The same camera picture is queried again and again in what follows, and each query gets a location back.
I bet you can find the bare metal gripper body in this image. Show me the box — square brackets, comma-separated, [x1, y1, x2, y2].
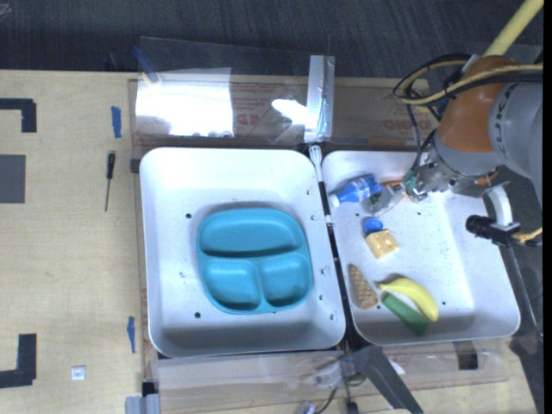
[404, 160, 511, 203]

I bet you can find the small blue round toy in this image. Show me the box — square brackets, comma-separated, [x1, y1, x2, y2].
[362, 216, 384, 237]

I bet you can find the blue and white bottle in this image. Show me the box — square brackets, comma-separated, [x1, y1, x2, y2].
[327, 173, 384, 209]

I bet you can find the yellow cheese wedge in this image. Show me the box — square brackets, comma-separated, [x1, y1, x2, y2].
[365, 229, 400, 260]

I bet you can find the white plastic tray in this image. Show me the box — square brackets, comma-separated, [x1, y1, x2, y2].
[321, 149, 522, 347]
[138, 146, 347, 358]

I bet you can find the brown waffle cone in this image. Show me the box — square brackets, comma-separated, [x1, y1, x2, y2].
[348, 264, 380, 311]

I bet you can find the yellow banana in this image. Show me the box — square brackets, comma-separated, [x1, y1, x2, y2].
[378, 277, 440, 323]

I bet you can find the green toy vegetable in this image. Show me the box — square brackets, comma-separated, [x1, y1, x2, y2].
[381, 292, 430, 336]

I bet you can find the blue divided plate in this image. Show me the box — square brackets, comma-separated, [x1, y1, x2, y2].
[196, 207, 314, 316]

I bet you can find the black screwdriver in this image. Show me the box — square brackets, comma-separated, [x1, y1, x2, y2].
[104, 150, 116, 213]

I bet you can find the black cylinder on white bracket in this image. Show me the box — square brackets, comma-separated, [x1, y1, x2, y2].
[465, 185, 522, 248]

